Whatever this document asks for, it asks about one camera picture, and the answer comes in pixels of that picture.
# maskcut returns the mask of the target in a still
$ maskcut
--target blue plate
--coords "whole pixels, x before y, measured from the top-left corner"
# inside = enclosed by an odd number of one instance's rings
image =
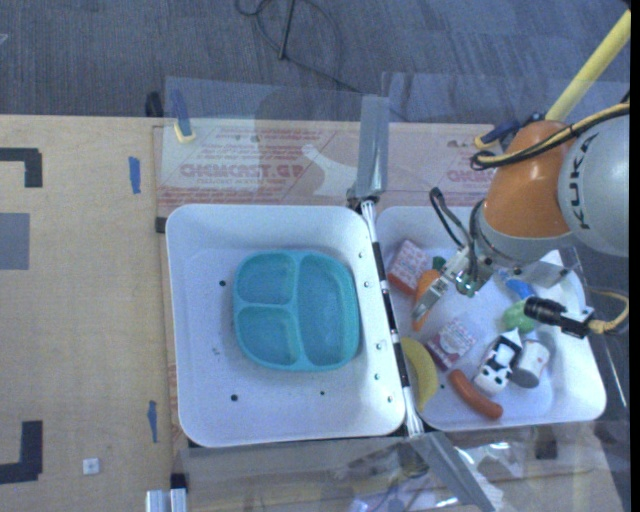
[[[332,370],[358,350],[360,316],[349,270],[311,251],[261,251],[242,261],[233,283],[236,338],[263,366]]]

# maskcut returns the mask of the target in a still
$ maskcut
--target wooden surface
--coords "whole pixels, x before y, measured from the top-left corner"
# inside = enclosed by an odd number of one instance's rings
[[[0,485],[3,511],[143,510],[169,488],[153,125],[0,117],[0,147],[38,148],[44,179],[25,188],[23,165],[0,162],[0,213],[30,218],[28,270],[0,270],[0,464],[18,461],[23,421],[43,422],[43,472]]]

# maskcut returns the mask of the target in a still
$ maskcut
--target yellow banana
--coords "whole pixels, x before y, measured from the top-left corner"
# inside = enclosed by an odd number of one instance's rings
[[[431,354],[422,343],[409,338],[407,336],[402,337],[400,340],[402,344],[402,351],[407,359],[407,362],[411,366],[412,389],[413,396],[416,399],[416,405],[419,411],[424,409],[427,401],[438,390],[438,373],[436,365],[431,358]]]

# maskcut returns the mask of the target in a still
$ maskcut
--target sausage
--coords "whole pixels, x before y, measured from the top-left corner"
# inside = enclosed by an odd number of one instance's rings
[[[460,398],[471,406],[475,411],[484,416],[497,420],[502,416],[503,409],[500,404],[489,400],[480,391],[478,391],[467,376],[461,370],[451,370],[449,373],[449,382],[456,390]]]

